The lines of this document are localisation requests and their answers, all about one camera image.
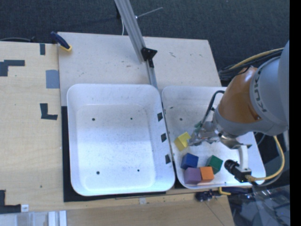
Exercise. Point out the green cube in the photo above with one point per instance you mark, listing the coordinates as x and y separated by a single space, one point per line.
215 163

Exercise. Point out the black cylinder on white bracket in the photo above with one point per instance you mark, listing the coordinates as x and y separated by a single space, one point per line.
236 169

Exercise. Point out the purple cube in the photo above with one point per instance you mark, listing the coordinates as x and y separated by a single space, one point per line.
192 176

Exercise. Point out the yellow cube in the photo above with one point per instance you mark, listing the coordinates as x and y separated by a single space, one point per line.
181 142

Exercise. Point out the blue cube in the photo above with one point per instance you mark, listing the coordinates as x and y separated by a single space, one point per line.
189 161

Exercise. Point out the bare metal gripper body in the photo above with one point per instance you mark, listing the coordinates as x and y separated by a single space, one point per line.
209 132

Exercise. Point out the orange cube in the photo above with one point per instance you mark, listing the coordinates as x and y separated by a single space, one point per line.
207 173

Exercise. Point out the white plastic tray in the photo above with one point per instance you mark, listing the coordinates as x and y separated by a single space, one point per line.
117 145
188 107

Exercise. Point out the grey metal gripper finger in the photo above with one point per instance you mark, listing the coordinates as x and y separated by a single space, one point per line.
191 140
198 142

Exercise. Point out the pale wood board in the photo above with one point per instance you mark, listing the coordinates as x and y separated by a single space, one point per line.
103 60

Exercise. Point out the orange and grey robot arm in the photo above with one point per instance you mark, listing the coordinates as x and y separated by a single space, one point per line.
237 102

